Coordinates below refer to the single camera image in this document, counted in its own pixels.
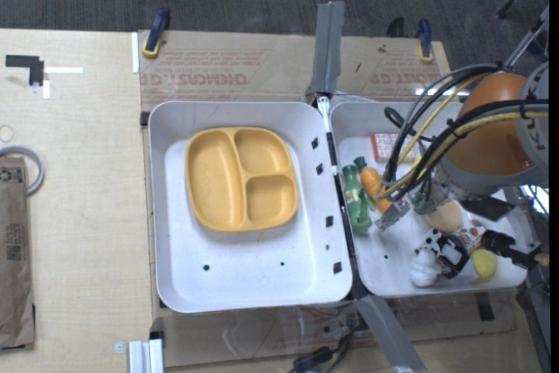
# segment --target orange carrot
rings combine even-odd
[[[376,199],[376,189],[378,185],[381,183],[381,177],[378,174],[378,171],[372,167],[368,167],[367,163],[365,162],[364,157],[360,156],[354,160],[355,165],[359,169],[359,174],[361,177],[361,185],[363,189],[367,192],[369,197],[375,201],[376,206],[380,209],[382,213],[386,212],[388,208],[391,206],[391,202],[384,198],[384,199]],[[384,193],[384,187],[382,187],[379,191],[379,194]]]

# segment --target blue clamp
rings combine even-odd
[[[169,26],[169,9],[160,8],[155,15],[154,24],[151,27],[149,36],[144,39],[141,46],[141,54],[146,58],[155,58],[159,52],[161,31]]]
[[[431,26],[429,21],[422,18],[418,24],[419,46],[417,48],[418,58],[421,62],[429,64],[433,61],[431,50]]]

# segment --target metal bracket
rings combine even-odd
[[[163,340],[131,341],[128,344],[128,373],[164,373]]]
[[[308,103],[321,95],[331,97],[336,90],[337,79],[342,72],[340,52],[344,10],[344,2],[318,5],[313,78],[306,94]]]
[[[396,373],[427,371],[383,297],[367,295],[355,306]]]
[[[29,68],[29,85],[42,86],[45,79],[45,62],[38,56],[6,55],[6,67]]]
[[[507,60],[503,63],[503,68],[512,70],[516,61],[526,51],[528,46],[537,38],[537,36],[546,28],[549,27],[549,5],[543,10],[542,14],[538,17],[537,23],[528,31],[522,38],[521,42],[516,46]]]

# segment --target toy lemon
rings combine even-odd
[[[492,252],[483,248],[475,249],[470,252],[470,259],[472,259],[473,270],[478,277],[483,280],[493,277],[497,270],[497,259]]]

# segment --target paper bag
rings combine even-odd
[[[27,182],[23,157],[0,157],[0,347],[33,342]]]

